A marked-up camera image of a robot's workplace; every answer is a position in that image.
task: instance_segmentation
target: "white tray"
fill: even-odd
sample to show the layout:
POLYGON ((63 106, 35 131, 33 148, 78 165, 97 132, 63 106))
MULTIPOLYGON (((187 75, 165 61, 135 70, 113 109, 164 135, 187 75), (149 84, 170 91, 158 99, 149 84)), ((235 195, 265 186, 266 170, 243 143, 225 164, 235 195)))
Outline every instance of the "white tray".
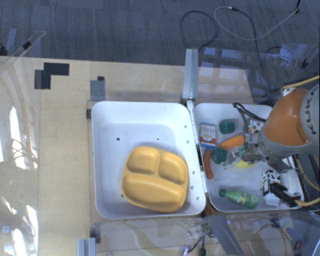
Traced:
POLYGON ((190 113, 178 103, 101 101, 92 108, 95 198, 99 213, 112 220, 192 216, 206 198, 190 113), (136 207, 121 195, 121 175, 129 152, 138 146, 170 151, 188 166, 185 203, 173 213, 136 207))
MULTIPOLYGON (((271 107, 265 105, 244 105, 246 109, 253 112, 259 117, 266 119, 271 111, 271 107)), ((220 144, 224 140, 238 134, 244 135, 244 122, 237 109, 232 104, 220 103, 201 103, 194 108, 194 118, 198 128, 201 123, 216 125, 216 144, 220 144), (219 131, 219 123, 225 119, 235 119, 236 130, 232 134, 221 134, 219 131)), ((257 136, 251 136, 252 142, 257 141, 257 136)), ((203 156, 206 148, 201 147, 201 155, 203 156)), ((266 170, 272 170, 265 162, 258 162, 250 168, 242 169, 237 167, 229 167, 224 169, 222 164, 215 164, 210 160, 210 166, 213 172, 213 179, 207 179, 207 187, 211 204, 219 211, 225 213, 236 212, 261 212, 261 211, 280 211, 293 210, 297 207, 289 208, 281 203, 279 207, 267 205, 262 192, 262 173, 266 170), (259 203, 255 209, 248 209, 242 205, 235 204, 227 198, 219 197, 219 190, 240 190, 249 194, 256 195, 259 203)), ((303 191, 299 183, 298 192, 301 194, 301 200, 304 200, 303 191)))

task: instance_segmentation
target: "transparent plastic shield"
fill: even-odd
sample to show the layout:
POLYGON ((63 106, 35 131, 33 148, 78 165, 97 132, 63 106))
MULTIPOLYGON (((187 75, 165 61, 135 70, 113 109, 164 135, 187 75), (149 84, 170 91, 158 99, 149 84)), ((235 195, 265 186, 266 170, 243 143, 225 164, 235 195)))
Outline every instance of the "transparent plastic shield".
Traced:
POLYGON ((105 222, 97 255, 315 255, 320 218, 306 211, 105 222))
POLYGON ((43 32, 0 33, 0 254, 38 251, 40 90, 43 32))
MULTIPOLYGON (((267 52, 257 55, 255 52, 205 47, 198 51, 198 103, 233 103, 253 104, 267 99, 275 100, 280 96, 280 88, 297 79, 303 68, 305 58, 311 61, 318 49, 312 45, 282 46, 293 49, 297 54, 292 62, 284 59, 282 52, 267 52), (274 69, 266 63, 274 62, 274 69), (285 69, 286 76, 279 73, 285 69)), ((95 191, 94 150, 92 138, 91 109, 99 101, 121 102, 182 102, 186 72, 184 65, 156 65, 143 63, 91 62, 90 63, 90 101, 87 108, 89 175, 90 175, 90 213, 91 235, 98 243, 96 249, 101 255, 107 252, 130 250, 130 255, 180 255, 183 247, 191 248, 198 241, 198 236, 190 237, 188 230, 198 230, 199 223, 190 220, 189 226, 182 228, 179 217, 145 218, 139 220, 112 221, 104 218, 97 210, 95 191)), ((257 218, 269 218, 272 213, 257 215, 257 218)), ((244 251, 253 254, 260 246, 250 247, 251 239, 241 240, 240 232, 236 239, 244 245, 244 251)), ((207 251, 218 255, 227 255, 218 240, 206 239, 211 244, 207 251)))
MULTIPOLYGON (((186 49, 176 48, 175 51, 186 57, 186 49)), ((149 48, 148 52, 157 52, 157 49, 149 48)), ((259 53, 201 48, 198 50, 195 104, 235 101, 250 104, 268 99, 274 103, 281 95, 281 87, 299 80, 318 52, 315 44, 297 43, 283 43, 259 53)), ((92 62, 90 80, 105 78, 104 99, 108 101, 180 102, 184 77, 189 72, 185 64, 92 62)))
POLYGON ((285 84, 299 80, 319 49, 283 43, 265 53, 205 47, 199 51, 198 102, 275 103, 285 84))

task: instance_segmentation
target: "metal bracket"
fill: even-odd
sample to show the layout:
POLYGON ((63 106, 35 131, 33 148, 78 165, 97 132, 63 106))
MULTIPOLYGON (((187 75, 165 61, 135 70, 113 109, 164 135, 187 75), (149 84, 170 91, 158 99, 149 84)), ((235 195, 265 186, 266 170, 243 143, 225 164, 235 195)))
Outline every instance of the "metal bracket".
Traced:
POLYGON ((207 222, 227 255, 245 255, 225 217, 209 216, 207 222))
POLYGON ((94 237, 89 239, 77 240, 77 256, 96 256, 96 239, 94 237))
POLYGON ((198 49, 186 49, 182 101, 198 97, 198 49))
POLYGON ((201 177, 202 177, 202 183, 203 183, 203 190, 204 190, 204 193, 207 193, 208 192, 208 185, 207 185, 207 181, 206 181, 206 175, 205 175, 205 172, 204 172, 203 167, 202 167, 203 164, 202 164, 201 152, 200 152, 200 142, 199 142, 197 124, 196 124, 195 115, 194 115, 195 105, 194 105, 194 102, 192 100, 190 100, 190 99, 187 100, 185 104, 186 104, 186 107, 187 107, 187 109, 189 110, 189 113, 190 113, 192 129, 193 129, 193 136, 194 136, 194 142, 195 142, 196 150, 198 152, 199 165, 202 168, 201 177))

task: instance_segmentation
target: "yellow object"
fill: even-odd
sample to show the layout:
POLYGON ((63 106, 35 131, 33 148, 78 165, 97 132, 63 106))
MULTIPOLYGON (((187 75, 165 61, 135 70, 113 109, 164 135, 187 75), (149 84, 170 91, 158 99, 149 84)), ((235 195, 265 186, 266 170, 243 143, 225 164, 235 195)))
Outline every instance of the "yellow object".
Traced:
POLYGON ((241 168, 241 169, 245 169, 245 168, 250 168, 252 166, 254 166, 256 164, 256 162, 249 164, 246 161, 240 160, 240 162, 238 162, 235 167, 241 168))
POLYGON ((285 86, 282 87, 282 90, 287 89, 287 88, 291 88, 291 87, 299 87, 299 86, 305 85, 307 83, 316 81, 318 79, 319 79, 319 75, 311 77, 311 78, 306 79, 306 80, 303 80, 301 82, 296 82, 296 83, 285 85, 285 86))
POLYGON ((217 146, 217 148, 232 148, 232 147, 238 147, 245 143, 246 139, 242 135, 236 135, 231 138, 226 139, 224 142, 222 142, 220 145, 217 146))
MULTIPOLYGON (((303 178, 317 191, 320 191, 320 187, 316 186, 315 184, 313 184, 311 182, 311 180, 305 175, 305 172, 304 172, 304 169, 302 168, 301 166, 301 163, 300 163, 300 160, 296 158, 296 162, 298 164, 298 167, 300 168, 300 172, 303 176, 303 178)), ((299 207, 308 207, 308 206, 312 206, 312 205, 315 205, 316 203, 320 202, 320 197, 318 197, 317 199, 315 200, 312 200, 310 202, 305 202, 305 201, 302 201, 302 200, 295 200, 294 201, 299 207)))
POLYGON ((188 180, 188 167, 181 157, 158 148, 140 146, 126 159, 121 192, 132 205, 172 213, 185 202, 188 180))

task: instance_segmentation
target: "plastic bottle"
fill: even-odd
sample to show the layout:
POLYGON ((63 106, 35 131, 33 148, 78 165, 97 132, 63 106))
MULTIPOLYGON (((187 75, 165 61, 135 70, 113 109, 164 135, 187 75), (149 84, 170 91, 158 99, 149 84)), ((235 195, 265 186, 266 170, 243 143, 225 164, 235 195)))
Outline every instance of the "plastic bottle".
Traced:
POLYGON ((232 202, 247 206, 248 208, 254 209, 258 204, 258 197, 254 194, 247 194, 239 190, 226 191, 225 189, 220 189, 219 196, 224 198, 229 198, 232 202))

